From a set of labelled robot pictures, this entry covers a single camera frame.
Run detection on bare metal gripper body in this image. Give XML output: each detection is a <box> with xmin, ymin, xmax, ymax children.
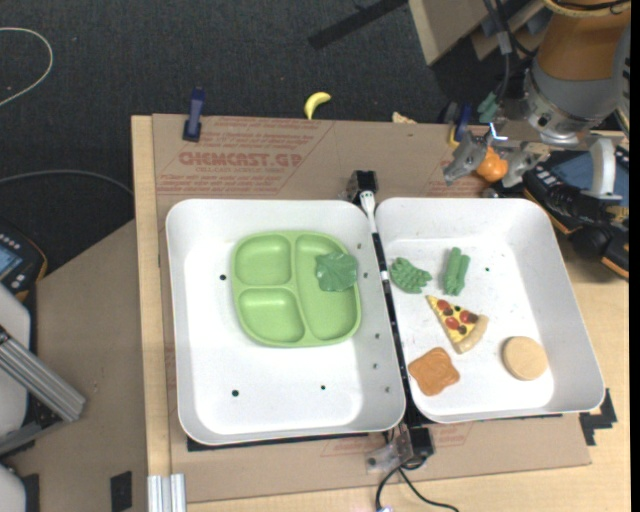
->
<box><xmin>487</xmin><ymin>92</ymin><xmax>594</xmax><ymax>151</ymax></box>

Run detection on orange toy fruit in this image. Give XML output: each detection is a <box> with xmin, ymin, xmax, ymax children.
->
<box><xmin>474</xmin><ymin>146</ymin><xmax>509</xmax><ymax>182</ymax></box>

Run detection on white plastic tray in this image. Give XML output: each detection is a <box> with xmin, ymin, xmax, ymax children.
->
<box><xmin>373</xmin><ymin>196</ymin><xmax>606</xmax><ymax>425</ymax></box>
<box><xmin>164</xmin><ymin>198</ymin><xmax>407</xmax><ymax>446</ymax></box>

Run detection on green toy pea pods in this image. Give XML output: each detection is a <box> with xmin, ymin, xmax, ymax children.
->
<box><xmin>388</xmin><ymin>256</ymin><xmax>434</xmax><ymax>295</ymax></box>

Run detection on thin black and white rod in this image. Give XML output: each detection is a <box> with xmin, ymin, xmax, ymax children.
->
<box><xmin>358</xmin><ymin>191</ymin><xmax>417</xmax><ymax>427</ymax></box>

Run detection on yellow banana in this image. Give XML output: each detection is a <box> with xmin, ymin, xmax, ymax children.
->
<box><xmin>304</xmin><ymin>91</ymin><xmax>333</xmax><ymax>121</ymax></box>

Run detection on pizza slice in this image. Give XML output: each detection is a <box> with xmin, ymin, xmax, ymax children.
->
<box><xmin>425</xmin><ymin>294</ymin><xmax>490</xmax><ymax>356</ymax></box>

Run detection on green lettuce leaf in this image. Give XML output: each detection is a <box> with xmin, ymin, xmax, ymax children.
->
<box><xmin>314</xmin><ymin>251</ymin><xmax>360</xmax><ymax>293</ymax></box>

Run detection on round tan biscuit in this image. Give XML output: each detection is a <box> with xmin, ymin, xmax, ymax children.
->
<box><xmin>501</xmin><ymin>335</ymin><xmax>549</xmax><ymax>382</ymax></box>

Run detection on orange toast slice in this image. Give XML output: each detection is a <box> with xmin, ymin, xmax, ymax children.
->
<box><xmin>407</xmin><ymin>346</ymin><xmax>461</xmax><ymax>398</ymax></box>

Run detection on brown cardboard board red print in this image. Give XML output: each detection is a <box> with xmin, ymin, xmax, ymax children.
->
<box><xmin>149</xmin><ymin>113</ymin><xmax>594</xmax><ymax>504</ymax></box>

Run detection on green divided plate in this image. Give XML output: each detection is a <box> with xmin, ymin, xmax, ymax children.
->
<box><xmin>230</xmin><ymin>230</ymin><xmax>362</xmax><ymax>350</ymax></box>

